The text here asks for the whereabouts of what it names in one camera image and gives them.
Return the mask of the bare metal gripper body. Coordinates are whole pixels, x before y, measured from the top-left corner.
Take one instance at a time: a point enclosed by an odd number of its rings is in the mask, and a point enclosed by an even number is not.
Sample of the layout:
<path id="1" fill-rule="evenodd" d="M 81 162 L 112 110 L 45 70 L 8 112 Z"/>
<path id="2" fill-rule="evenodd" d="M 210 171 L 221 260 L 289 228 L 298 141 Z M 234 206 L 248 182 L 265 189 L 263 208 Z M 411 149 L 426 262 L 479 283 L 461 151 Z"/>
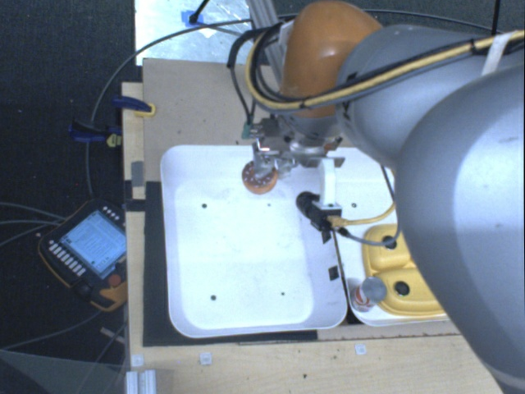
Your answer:
<path id="1" fill-rule="evenodd" d="M 291 157 L 296 166 L 316 167 L 341 141 L 341 130 L 333 116 L 307 118 L 298 115 L 271 115 L 249 125 L 249 137 L 260 140 L 272 160 Z"/>

